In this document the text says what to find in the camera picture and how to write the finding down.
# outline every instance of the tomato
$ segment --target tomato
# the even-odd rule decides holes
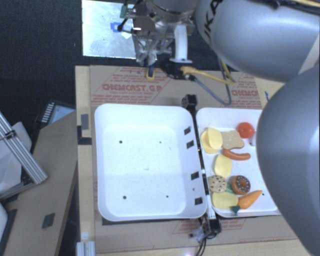
[[[242,122],[238,125],[238,132],[241,138],[247,139],[255,134],[255,128],[248,122]]]

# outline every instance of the black floor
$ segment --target black floor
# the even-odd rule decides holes
[[[30,135],[49,100],[75,104],[75,66],[138,66],[135,60],[82,56],[81,5],[81,0],[0,1],[0,111],[11,125],[22,121]],[[188,43],[195,67],[218,69],[216,55],[197,31]],[[73,255],[77,202],[72,202],[61,255]]]

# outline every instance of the empty white tray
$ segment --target empty white tray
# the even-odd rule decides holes
[[[103,104],[95,111],[98,208],[110,221],[185,219],[207,208],[191,114]]]
[[[234,109],[234,108],[202,108],[196,114],[196,122],[198,125],[199,135],[208,127],[216,128],[220,132],[236,130],[238,124],[248,122],[257,129],[258,121],[262,110],[258,109]],[[251,192],[262,190],[262,195],[248,209],[241,209],[237,215],[232,210],[218,209],[213,207],[214,211],[225,218],[237,217],[255,217],[266,215],[280,215],[280,212],[274,203],[262,177],[259,163],[257,159],[256,147],[250,144],[250,139],[242,139],[244,147],[241,149],[233,149],[236,153],[250,153],[251,158],[245,161],[231,160],[232,172],[227,178],[231,181],[234,176],[243,175],[247,177],[251,184]],[[222,154],[222,148],[217,154],[208,154],[203,149],[202,156],[205,167],[206,176],[214,175],[214,164],[218,154]]]

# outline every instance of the donut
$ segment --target donut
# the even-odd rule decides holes
[[[224,177],[213,175],[208,177],[208,186],[211,192],[221,193],[227,189],[227,181]]]
[[[231,181],[231,188],[237,195],[245,195],[250,191],[250,181],[245,176],[235,176]]]

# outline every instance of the hot dog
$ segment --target hot dog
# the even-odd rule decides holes
[[[249,153],[243,153],[243,154],[238,154],[235,152],[232,152],[230,149],[223,149],[222,152],[227,158],[233,159],[233,160],[248,160],[250,159],[251,155]]]

